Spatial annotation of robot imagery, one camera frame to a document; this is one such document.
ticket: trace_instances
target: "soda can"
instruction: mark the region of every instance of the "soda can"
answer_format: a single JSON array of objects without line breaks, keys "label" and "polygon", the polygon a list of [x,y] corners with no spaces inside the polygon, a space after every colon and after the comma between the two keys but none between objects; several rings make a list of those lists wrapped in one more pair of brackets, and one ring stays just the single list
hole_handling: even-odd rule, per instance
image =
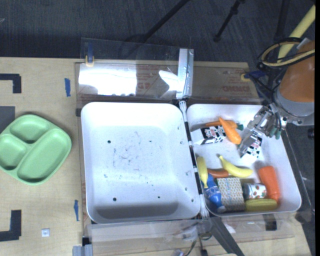
[{"label": "soda can", "polygon": [[265,198],[267,196],[266,186],[262,183],[244,183],[242,190],[244,199]]}]

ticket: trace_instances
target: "blue plastic bottle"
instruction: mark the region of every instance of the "blue plastic bottle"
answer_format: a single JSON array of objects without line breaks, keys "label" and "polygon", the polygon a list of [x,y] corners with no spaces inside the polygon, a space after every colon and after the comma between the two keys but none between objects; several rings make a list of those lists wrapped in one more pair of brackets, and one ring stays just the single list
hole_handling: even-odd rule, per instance
[{"label": "blue plastic bottle", "polygon": [[226,211],[226,207],[221,202],[221,193],[219,187],[214,182],[214,177],[212,175],[208,175],[206,184],[208,185],[208,188],[205,188],[204,191],[208,199],[217,207],[216,210],[219,214],[224,213]]}]

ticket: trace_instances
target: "table surface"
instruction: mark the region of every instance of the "table surface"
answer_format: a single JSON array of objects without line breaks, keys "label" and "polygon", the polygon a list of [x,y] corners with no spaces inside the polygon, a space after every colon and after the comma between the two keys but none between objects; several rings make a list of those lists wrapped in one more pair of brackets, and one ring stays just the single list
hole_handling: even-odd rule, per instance
[{"label": "table surface", "polygon": [[[15,117],[24,114],[40,115],[66,131],[72,140],[69,156],[60,169],[41,185],[24,184],[0,171],[0,231],[10,228],[11,210],[21,210],[22,224],[19,240],[0,242],[0,255],[70,256],[73,246],[82,244],[84,234],[82,211],[82,182],[78,117],[76,117],[75,63],[81,59],[65,58],[0,58],[0,73],[20,74],[22,93],[12,92],[12,82],[0,80],[0,106],[15,106]],[[67,97],[65,78],[70,79]],[[74,203],[78,200],[79,221]],[[239,242],[245,255],[311,255],[301,224],[288,219],[290,235],[265,240]],[[50,229],[42,237],[41,230]],[[236,235],[241,241],[242,234]],[[220,245],[206,246],[209,255],[225,255]],[[145,252],[130,255],[171,255],[172,251]],[[190,256],[200,255],[194,249]]]}]

